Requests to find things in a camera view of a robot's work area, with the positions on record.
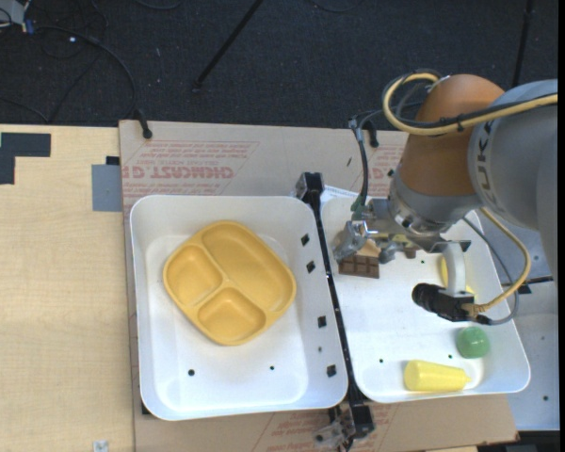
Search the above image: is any yellow squeeze bottle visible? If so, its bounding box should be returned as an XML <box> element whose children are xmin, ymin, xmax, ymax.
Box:
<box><xmin>403</xmin><ymin>359</ymin><xmax>473</xmax><ymax>393</ymax></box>

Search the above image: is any black block with thin wires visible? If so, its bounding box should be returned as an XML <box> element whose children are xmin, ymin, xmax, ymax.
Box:
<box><xmin>313</xmin><ymin>402</ymin><xmax>377</xmax><ymax>449</ymax></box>
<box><xmin>295</xmin><ymin>171</ymin><xmax>325</xmax><ymax>202</ymax></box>

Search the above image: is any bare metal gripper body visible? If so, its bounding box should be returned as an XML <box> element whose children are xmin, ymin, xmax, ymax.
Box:
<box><xmin>363</xmin><ymin>198</ymin><xmax>454</xmax><ymax>250</ymax></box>

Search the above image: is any thin black rod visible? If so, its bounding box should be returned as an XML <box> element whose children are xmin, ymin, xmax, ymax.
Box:
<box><xmin>309</xmin><ymin>189</ymin><xmax>362</xmax><ymax>409</ymax></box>

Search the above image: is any brown chocolate bar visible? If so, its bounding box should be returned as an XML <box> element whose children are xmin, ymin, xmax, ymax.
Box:
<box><xmin>337</xmin><ymin>253</ymin><xmax>381</xmax><ymax>280</ymax></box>

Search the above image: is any black cylinder on white bracket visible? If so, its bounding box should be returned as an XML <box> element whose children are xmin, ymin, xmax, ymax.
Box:
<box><xmin>412</xmin><ymin>239</ymin><xmax>476</xmax><ymax>323</ymax></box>

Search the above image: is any yellow banana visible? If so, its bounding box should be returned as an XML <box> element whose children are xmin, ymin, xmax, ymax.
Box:
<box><xmin>438</xmin><ymin>254</ymin><xmax>475</xmax><ymax>297</ymax></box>

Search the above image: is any yellow divided plate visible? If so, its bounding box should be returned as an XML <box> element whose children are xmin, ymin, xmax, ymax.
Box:
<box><xmin>162</xmin><ymin>219</ymin><xmax>298</xmax><ymax>347</ymax></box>

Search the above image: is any green round toy fruit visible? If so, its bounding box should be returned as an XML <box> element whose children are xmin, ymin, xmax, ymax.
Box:
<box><xmin>455</xmin><ymin>326</ymin><xmax>491</xmax><ymax>359</ymax></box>

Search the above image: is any brown cardboard board red print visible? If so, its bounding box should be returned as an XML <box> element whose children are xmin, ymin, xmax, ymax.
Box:
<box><xmin>118</xmin><ymin>120</ymin><xmax>520</xmax><ymax>452</ymax></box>

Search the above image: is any white plastic tray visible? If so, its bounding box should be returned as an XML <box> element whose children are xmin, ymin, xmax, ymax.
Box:
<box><xmin>320</xmin><ymin>185</ymin><xmax>532</xmax><ymax>404</ymax></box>
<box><xmin>129</xmin><ymin>194</ymin><xmax>349</xmax><ymax>422</ymax></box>

